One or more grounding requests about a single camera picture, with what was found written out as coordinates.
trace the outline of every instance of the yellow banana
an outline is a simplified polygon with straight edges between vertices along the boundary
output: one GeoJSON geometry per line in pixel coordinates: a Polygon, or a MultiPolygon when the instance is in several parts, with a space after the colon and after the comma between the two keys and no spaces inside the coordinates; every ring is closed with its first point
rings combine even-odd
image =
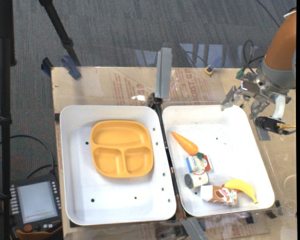
{"type": "Polygon", "coordinates": [[[224,184],[224,187],[227,189],[240,190],[252,198],[255,204],[258,203],[253,187],[241,179],[230,179],[224,184]]]}

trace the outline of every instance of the orange plate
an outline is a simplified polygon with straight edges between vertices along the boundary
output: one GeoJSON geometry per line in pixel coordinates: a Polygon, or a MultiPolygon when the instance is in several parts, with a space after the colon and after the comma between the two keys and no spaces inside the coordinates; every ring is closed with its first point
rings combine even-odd
{"type": "Polygon", "coordinates": [[[147,128],[132,120],[104,120],[90,134],[95,168],[111,178],[131,178],[149,173],[154,152],[147,128]]]}

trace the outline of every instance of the gray carpet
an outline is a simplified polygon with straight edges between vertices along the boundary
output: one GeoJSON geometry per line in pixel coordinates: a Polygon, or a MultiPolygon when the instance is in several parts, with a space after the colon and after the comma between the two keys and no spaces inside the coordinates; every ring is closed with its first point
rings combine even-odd
{"type": "MultiPolygon", "coordinates": [[[[245,64],[245,42],[253,41],[254,57],[264,55],[283,15],[297,6],[297,0],[53,0],[53,4],[82,66],[149,67],[156,65],[157,52],[167,46],[172,48],[173,67],[206,67],[220,56],[219,68],[240,68],[245,64]]],[[[11,68],[11,135],[40,139],[57,161],[51,79],[41,63],[48,57],[55,67],[62,67],[67,51],[38,0],[13,0],[13,13],[17,65],[11,68]]],[[[258,61],[251,66],[256,68],[258,61]]],[[[50,163],[48,151],[38,141],[11,139],[12,180],[50,163]]],[[[0,191],[1,172],[0,148],[0,191]]]]}

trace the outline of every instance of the orange carrot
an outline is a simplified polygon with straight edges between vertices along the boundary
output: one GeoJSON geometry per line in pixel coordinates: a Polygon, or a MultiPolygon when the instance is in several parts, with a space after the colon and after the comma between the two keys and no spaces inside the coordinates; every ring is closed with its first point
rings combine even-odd
{"type": "Polygon", "coordinates": [[[176,133],[175,131],[172,132],[172,135],[176,139],[176,141],[181,145],[181,147],[183,147],[183,149],[187,151],[190,155],[194,156],[198,153],[198,146],[192,141],[183,137],[179,133],[176,133]]]}

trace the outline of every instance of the black metal rod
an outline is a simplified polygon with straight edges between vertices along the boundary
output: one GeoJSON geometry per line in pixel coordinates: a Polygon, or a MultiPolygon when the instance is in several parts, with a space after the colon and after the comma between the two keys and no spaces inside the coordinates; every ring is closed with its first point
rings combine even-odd
{"type": "Polygon", "coordinates": [[[53,5],[53,0],[39,0],[40,4],[44,7],[46,10],[57,34],[59,35],[59,38],[62,42],[63,47],[67,50],[69,56],[73,59],[73,62],[76,66],[80,67],[81,63],[75,53],[75,50],[73,48],[74,43],[73,41],[68,37],[68,34],[59,18],[59,15],[53,5]]]}
{"type": "Polygon", "coordinates": [[[0,125],[2,138],[3,236],[10,240],[10,67],[13,38],[12,0],[0,0],[0,125]]]}

